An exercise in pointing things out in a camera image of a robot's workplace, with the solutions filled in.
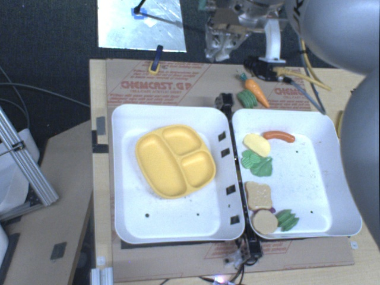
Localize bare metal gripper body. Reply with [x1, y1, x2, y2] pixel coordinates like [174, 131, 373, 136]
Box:
[207, 0, 283, 34]

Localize brown cardboard board red print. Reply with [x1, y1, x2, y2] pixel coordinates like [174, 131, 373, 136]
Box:
[105, 58, 356, 283]

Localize orange carrot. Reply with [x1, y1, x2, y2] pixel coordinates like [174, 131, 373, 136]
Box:
[239, 72, 271, 109]

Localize orange sausage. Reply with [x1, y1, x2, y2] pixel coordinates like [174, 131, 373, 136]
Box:
[262, 130, 296, 144]

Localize yellow potato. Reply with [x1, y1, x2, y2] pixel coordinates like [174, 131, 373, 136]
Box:
[243, 133, 271, 157]

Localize thin black and white rod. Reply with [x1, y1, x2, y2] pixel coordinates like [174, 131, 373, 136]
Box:
[226, 107, 257, 243]

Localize yellow divided plate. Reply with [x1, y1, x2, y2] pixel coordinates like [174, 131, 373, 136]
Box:
[135, 124, 217, 200]

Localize green lettuce leaf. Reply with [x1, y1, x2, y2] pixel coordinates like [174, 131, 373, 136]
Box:
[240, 149, 274, 178]

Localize tan bread slice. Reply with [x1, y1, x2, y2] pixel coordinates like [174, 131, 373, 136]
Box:
[243, 180, 273, 211]

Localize white plastic tray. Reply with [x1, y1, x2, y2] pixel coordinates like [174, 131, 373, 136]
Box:
[231, 108, 363, 239]
[111, 103, 246, 245]

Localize round tan biscuit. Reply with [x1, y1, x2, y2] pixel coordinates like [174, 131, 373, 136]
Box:
[251, 209, 280, 235]

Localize green pea pods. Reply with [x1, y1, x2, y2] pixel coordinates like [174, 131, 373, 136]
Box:
[275, 208, 300, 232]

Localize black cylinder on white bracket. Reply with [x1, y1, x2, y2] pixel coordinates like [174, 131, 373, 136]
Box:
[243, 19, 287, 82]

